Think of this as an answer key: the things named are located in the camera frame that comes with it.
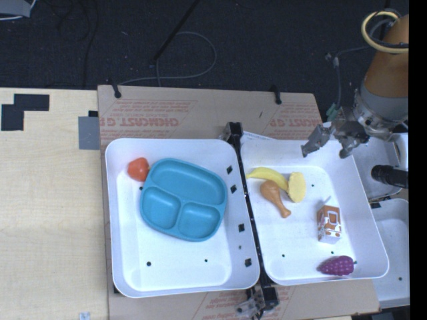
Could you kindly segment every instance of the toy food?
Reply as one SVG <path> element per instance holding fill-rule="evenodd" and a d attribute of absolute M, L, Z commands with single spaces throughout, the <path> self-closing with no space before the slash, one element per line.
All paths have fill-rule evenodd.
<path fill-rule="evenodd" d="M 304 199 L 306 196 L 306 180 L 301 172 L 291 173 L 287 192 L 289 198 L 295 203 L 299 203 Z"/>
<path fill-rule="evenodd" d="M 271 201 L 275 206 L 278 207 L 280 210 L 280 215 L 282 215 L 283 218 L 286 218 L 291 214 L 291 211 L 286 209 L 285 205 L 282 203 L 282 199 L 280 198 L 280 188 L 275 181 L 264 181 L 261 184 L 260 191 L 264 198 Z"/>
<path fill-rule="evenodd" d="M 149 171 L 148 161 L 145 157 L 133 160 L 127 166 L 127 174 L 136 181 L 145 181 Z"/>
<path fill-rule="evenodd" d="M 328 275 L 349 275 L 354 271 L 354 262 L 350 256 L 338 256 L 323 262 L 318 271 Z"/>
<path fill-rule="evenodd" d="M 288 181 L 279 172 L 268 167 L 256 167 L 251 173 L 246 175 L 246 179 L 259 178 L 265 180 L 272 180 L 284 191 L 288 191 Z"/>

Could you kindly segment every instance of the toy chicken drumstick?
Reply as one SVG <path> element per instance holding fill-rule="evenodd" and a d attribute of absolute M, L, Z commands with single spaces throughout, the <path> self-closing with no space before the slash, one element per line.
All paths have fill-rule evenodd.
<path fill-rule="evenodd" d="M 282 199 L 280 198 L 280 188 L 275 181 L 264 181 L 261 184 L 260 191 L 264 198 L 271 201 L 275 206 L 278 207 L 280 210 L 280 215 L 282 215 L 283 218 L 286 218 L 291 214 L 291 211 L 286 209 L 285 205 L 282 203 Z"/>

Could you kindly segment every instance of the yellow cable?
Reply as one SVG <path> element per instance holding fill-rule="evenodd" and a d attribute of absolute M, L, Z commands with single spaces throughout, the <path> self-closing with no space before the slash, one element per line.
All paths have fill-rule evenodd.
<path fill-rule="evenodd" d="M 405 49 L 394 49 L 394 48 L 390 48 L 387 46 L 383 46 L 380 44 L 377 44 L 375 41 L 373 41 L 371 39 L 371 37 L 367 34 L 366 32 L 366 25 L 368 24 L 368 22 L 375 16 L 380 16 L 380 15 L 386 15 L 388 17 L 393 18 L 394 20 L 399 19 L 399 16 L 393 12 L 389 12 L 389 11 L 379 11 L 379 12 L 373 12 L 371 14 L 369 14 L 362 22 L 362 36 L 365 39 L 365 41 L 372 46 L 373 48 L 381 51 L 381 52 L 387 52 L 387 53 L 392 53 L 392 54 L 399 54 L 399 53 L 407 53 L 409 52 L 409 48 L 405 48 Z"/>

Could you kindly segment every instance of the toy banana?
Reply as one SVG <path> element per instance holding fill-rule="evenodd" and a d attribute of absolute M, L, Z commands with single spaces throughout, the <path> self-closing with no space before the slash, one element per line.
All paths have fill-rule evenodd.
<path fill-rule="evenodd" d="M 249 178 L 272 180 L 284 191 L 288 192 L 289 189 L 286 178 L 281 173 L 268 167 L 256 167 L 251 173 L 246 175 L 246 179 Z"/>

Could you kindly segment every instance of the yellow potato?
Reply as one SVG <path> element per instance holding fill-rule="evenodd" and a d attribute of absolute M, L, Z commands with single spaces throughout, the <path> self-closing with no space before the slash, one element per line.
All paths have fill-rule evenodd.
<path fill-rule="evenodd" d="M 292 172 L 288 181 L 288 195 L 289 198 L 299 203 L 306 196 L 306 180 L 301 172 Z"/>

